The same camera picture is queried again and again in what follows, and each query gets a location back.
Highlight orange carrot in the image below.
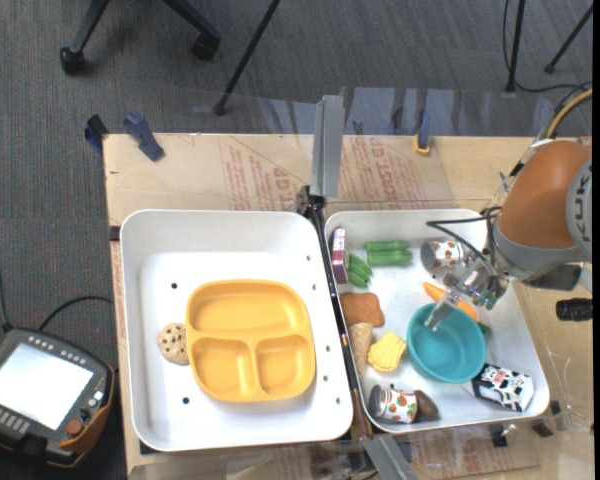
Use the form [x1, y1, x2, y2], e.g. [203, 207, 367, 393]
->
[422, 281, 492, 335]

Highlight brown bread slice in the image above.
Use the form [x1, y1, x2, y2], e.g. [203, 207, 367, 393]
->
[338, 291, 386, 329]

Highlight green beans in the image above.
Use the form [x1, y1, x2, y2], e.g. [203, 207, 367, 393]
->
[363, 239, 414, 268]

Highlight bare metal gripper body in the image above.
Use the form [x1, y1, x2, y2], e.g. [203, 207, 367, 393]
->
[442, 254, 507, 309]

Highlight yellow divided plate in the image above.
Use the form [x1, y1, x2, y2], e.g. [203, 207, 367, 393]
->
[184, 278, 318, 403]

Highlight teal bowl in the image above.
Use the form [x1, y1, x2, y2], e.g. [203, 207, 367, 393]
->
[405, 301, 489, 385]

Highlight white can strawberry print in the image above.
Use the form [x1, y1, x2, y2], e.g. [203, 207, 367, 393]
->
[419, 239, 467, 274]
[368, 384, 419, 425]

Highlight yellow cheese slices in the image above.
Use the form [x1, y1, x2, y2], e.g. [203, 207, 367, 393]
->
[366, 330, 409, 374]

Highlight tan chocolate chip biscuit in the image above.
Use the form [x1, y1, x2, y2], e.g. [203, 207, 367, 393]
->
[156, 322, 191, 367]

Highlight purple and white carton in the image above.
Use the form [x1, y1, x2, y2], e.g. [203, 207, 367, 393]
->
[331, 226, 351, 285]

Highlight white plastic tray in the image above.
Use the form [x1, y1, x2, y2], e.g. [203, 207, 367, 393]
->
[118, 208, 355, 453]
[323, 208, 552, 435]

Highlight brown cardboard board red print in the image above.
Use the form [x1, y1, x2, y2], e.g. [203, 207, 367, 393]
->
[101, 132, 594, 480]

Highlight black block with wires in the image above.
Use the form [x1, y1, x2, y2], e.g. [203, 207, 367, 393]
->
[294, 184, 329, 219]

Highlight tan ice cream cone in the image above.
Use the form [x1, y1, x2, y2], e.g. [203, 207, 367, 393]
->
[348, 321, 376, 375]

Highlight green pea pods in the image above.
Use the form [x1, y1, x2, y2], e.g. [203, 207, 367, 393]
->
[346, 252, 374, 289]

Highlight white carton cow print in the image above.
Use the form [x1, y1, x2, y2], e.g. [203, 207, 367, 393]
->
[470, 362, 536, 414]

